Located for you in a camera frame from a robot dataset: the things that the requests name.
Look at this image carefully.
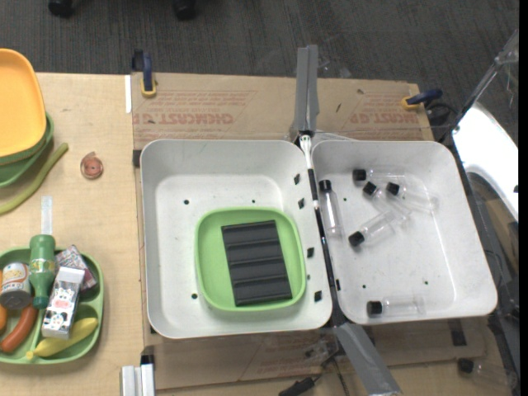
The black block with thin wires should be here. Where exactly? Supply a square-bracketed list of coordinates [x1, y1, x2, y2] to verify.
[279, 376, 318, 396]

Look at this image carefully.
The orange plate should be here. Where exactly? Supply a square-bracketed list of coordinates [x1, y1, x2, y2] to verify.
[0, 48, 48, 159]

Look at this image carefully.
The black ribbed rack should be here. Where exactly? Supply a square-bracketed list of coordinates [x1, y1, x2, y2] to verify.
[220, 219, 295, 309]

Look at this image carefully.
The clear vial with black cap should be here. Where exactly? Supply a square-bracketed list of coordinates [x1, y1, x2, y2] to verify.
[318, 178, 346, 239]
[351, 167, 398, 184]
[384, 181, 440, 213]
[456, 357, 509, 388]
[346, 210, 408, 248]
[365, 295, 428, 318]
[361, 180, 410, 223]

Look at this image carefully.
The pink packet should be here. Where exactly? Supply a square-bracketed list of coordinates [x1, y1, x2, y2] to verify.
[54, 243, 99, 293]

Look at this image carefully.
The white plastic tray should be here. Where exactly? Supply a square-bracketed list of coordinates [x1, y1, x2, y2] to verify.
[139, 138, 334, 341]
[309, 139, 499, 327]

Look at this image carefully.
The small grey and orange can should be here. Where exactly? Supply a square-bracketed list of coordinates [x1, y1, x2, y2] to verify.
[0, 261, 34, 310]

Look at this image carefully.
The thin black and white rod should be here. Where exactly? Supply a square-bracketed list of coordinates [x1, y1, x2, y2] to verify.
[298, 134, 342, 327]

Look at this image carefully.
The white carton with cow print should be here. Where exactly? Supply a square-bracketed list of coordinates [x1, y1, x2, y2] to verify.
[40, 266, 87, 341]

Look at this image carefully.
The green bottle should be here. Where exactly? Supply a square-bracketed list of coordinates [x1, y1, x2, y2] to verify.
[28, 233, 57, 310]

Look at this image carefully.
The pink round doughnut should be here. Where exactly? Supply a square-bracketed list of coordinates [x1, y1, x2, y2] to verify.
[79, 151, 105, 180]

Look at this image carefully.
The brown cardboard board red print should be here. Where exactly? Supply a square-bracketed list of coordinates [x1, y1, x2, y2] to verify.
[130, 71, 497, 392]

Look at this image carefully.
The yellow banana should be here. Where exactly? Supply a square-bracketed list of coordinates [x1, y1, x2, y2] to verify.
[26, 316, 100, 361]

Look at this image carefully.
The green divided plate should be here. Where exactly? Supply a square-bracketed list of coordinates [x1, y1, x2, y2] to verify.
[0, 246, 105, 365]

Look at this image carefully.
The red sausage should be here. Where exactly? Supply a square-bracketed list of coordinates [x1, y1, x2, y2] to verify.
[0, 304, 40, 355]

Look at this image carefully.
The green square plate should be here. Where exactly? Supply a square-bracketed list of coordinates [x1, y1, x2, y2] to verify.
[194, 206, 308, 313]

